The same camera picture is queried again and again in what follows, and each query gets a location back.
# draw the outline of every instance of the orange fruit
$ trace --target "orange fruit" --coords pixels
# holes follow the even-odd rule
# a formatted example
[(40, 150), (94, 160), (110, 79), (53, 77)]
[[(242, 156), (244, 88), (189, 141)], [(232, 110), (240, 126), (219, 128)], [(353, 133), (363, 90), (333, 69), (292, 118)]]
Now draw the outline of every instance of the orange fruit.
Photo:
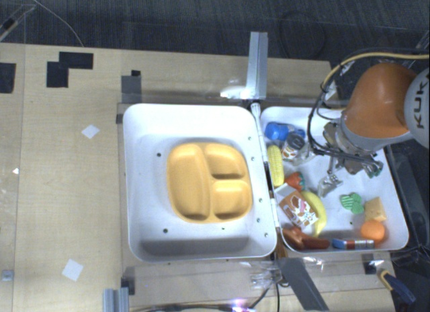
[(375, 243), (380, 243), (385, 236), (385, 227), (380, 221), (366, 221), (360, 229), (361, 236), (366, 239), (372, 239)]

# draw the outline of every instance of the white diamond sticker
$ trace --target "white diamond sticker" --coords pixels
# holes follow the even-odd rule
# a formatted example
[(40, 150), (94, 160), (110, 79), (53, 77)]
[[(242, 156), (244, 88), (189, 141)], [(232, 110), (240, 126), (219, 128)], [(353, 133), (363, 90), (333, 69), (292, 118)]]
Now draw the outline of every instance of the white diamond sticker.
[(84, 134), (88, 139), (92, 139), (99, 131), (100, 129), (98, 129), (98, 127), (90, 124), (87, 128), (82, 130), (82, 134)]
[(62, 271), (62, 274), (73, 281), (77, 281), (79, 275), (81, 275), (83, 265), (75, 262), (74, 260), (69, 260)]

